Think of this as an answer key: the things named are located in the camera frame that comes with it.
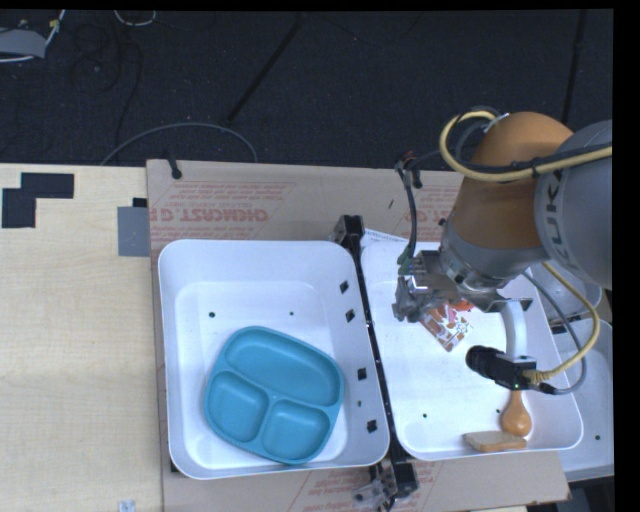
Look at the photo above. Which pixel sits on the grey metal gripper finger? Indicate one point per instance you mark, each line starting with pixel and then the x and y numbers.
pixel 403 303
pixel 429 305

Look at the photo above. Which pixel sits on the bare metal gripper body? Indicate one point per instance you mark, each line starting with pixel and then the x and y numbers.
pixel 434 272

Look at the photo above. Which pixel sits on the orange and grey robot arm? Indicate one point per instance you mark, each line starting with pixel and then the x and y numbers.
pixel 505 200

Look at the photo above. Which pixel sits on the orange and white packet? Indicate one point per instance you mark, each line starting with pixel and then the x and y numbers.
pixel 450 330

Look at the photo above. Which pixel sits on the thin black rod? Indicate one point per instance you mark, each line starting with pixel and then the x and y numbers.
pixel 376 340

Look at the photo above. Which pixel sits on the white printed paper sheet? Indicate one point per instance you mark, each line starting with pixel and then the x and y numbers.
pixel 382 237

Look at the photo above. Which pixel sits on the white plastic tray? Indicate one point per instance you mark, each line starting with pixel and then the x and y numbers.
pixel 440 400
pixel 260 300

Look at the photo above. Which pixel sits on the orange toy drumstick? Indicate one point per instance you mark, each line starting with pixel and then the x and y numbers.
pixel 516 419

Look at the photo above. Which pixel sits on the tan toy bread slice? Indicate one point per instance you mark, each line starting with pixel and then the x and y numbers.
pixel 495 441

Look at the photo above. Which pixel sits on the brown cardboard board, red print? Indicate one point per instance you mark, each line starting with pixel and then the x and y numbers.
pixel 280 205

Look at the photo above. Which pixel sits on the blue divided plate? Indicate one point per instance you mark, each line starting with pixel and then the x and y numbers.
pixel 272 395

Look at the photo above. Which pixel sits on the black cylinder on white bracket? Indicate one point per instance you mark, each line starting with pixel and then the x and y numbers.
pixel 500 366

